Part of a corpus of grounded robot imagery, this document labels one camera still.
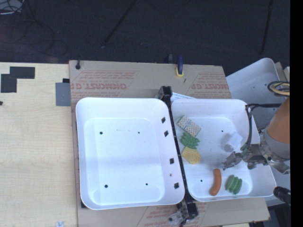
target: blue clamp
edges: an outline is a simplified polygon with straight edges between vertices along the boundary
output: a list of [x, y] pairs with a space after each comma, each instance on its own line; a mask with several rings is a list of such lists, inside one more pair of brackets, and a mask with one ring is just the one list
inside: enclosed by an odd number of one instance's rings
[[178, 55], [178, 67], [176, 67], [176, 75], [177, 77], [184, 76], [183, 72], [183, 59], [180, 55]]

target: empty white tray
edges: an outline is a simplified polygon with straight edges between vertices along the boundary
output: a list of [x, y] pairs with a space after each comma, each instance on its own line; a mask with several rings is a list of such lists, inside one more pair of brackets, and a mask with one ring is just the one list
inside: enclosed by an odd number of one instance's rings
[[[222, 170], [222, 162], [231, 154], [223, 148], [224, 143], [234, 132], [242, 136], [243, 145], [249, 133], [249, 121], [245, 111], [246, 103], [238, 99], [177, 99], [171, 109], [175, 122], [180, 152], [184, 145], [180, 142], [183, 130], [177, 126], [178, 120], [185, 115], [201, 127], [196, 138], [200, 140], [197, 150], [201, 155], [198, 164], [190, 164], [182, 159], [187, 179], [188, 191], [197, 201], [218, 201], [273, 195], [276, 182], [270, 166], [258, 164], [249, 170], [247, 163], [241, 161], [234, 167]], [[252, 120], [252, 144], [260, 142], [254, 119]], [[214, 181], [213, 169], [222, 173], [222, 186], [216, 196], [209, 194]], [[242, 178], [241, 191], [234, 195], [225, 190], [230, 175]]]
[[185, 194], [166, 104], [84, 98], [76, 105], [80, 195], [90, 209], [175, 204]]

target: light wood surface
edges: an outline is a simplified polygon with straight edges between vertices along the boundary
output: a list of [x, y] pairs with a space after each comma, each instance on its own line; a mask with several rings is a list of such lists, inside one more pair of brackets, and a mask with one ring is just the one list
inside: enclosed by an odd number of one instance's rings
[[18, 79], [17, 93], [1, 93], [0, 226], [77, 226], [71, 108], [55, 104], [55, 83], [68, 64], [0, 63], [36, 68]]

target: black pole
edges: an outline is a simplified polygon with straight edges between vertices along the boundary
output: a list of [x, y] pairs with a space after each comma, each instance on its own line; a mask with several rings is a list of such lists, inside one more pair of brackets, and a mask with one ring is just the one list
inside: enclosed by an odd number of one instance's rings
[[118, 27], [120, 26], [120, 24], [123, 22], [123, 20], [125, 19], [125, 17], [129, 13], [129, 11], [133, 8], [133, 6], [135, 5], [135, 3], [137, 1], [138, 0], [133, 0], [132, 1], [132, 3], [129, 5], [129, 7], [127, 8], [127, 10], [124, 12], [124, 14], [122, 15], [122, 17], [117, 22], [116, 26], [113, 28], [113, 30], [109, 33], [109, 35], [104, 40], [104, 45], [106, 45], [108, 43], [109, 39], [113, 36], [114, 32], [118, 29]]
[[266, 39], [267, 39], [267, 33], [268, 33], [268, 27], [269, 27], [269, 21], [270, 21], [270, 16], [271, 16], [271, 10], [272, 10], [272, 7], [273, 7], [273, 3], [274, 3], [274, 0], [269, 1], [267, 21], [266, 21], [266, 25], [265, 25], [265, 32], [264, 32], [264, 37], [263, 37], [263, 42], [262, 42], [262, 47], [261, 47], [261, 52], [260, 52], [261, 55], [263, 55], [263, 51], [264, 51], [264, 47], [265, 47], [265, 43], [266, 43]]

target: brown sausage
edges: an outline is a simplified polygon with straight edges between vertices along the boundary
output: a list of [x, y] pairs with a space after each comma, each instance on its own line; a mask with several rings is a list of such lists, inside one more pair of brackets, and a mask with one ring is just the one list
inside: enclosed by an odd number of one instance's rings
[[209, 191], [209, 193], [212, 196], [217, 195], [217, 193], [219, 192], [219, 190], [221, 188], [221, 184], [222, 184], [221, 171], [219, 168], [216, 168], [216, 169], [214, 169], [214, 183], [213, 183], [213, 186], [212, 186], [211, 190]]

